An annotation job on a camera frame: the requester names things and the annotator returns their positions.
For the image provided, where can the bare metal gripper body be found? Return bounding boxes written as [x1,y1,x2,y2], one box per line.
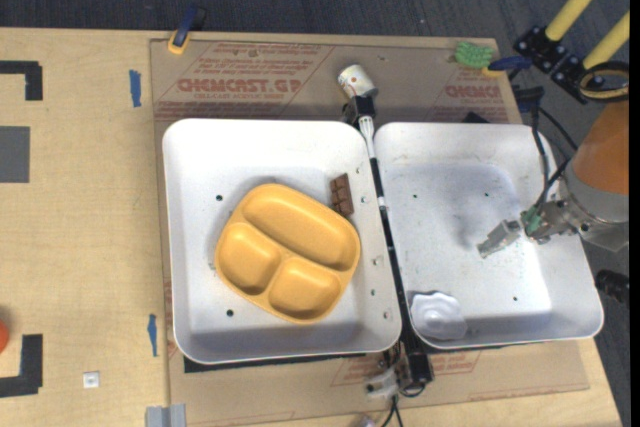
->
[520,198,592,246]

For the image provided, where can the white plastic tray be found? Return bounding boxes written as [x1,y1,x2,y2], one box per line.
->
[161,117,404,365]
[372,121,606,351]

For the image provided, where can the white lumpy plastic object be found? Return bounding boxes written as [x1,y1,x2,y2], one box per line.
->
[409,290,469,342]

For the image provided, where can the thin black and white rod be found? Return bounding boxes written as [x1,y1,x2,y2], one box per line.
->
[357,114,412,357]

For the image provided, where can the brown chocolate bar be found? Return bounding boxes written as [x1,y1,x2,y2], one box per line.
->
[328,173,357,218]

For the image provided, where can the green grapes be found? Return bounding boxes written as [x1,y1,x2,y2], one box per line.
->
[453,40,495,70]

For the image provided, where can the orange divided plate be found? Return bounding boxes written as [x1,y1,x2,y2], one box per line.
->
[213,182,362,327]

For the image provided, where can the brown cardboard board, red print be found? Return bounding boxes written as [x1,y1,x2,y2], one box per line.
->
[149,32,592,412]

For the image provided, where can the black cylinder on white bracket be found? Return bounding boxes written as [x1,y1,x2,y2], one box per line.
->
[594,268,630,305]

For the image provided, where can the black block with thin wires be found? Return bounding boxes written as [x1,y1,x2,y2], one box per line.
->
[349,96,377,119]
[406,351,435,387]

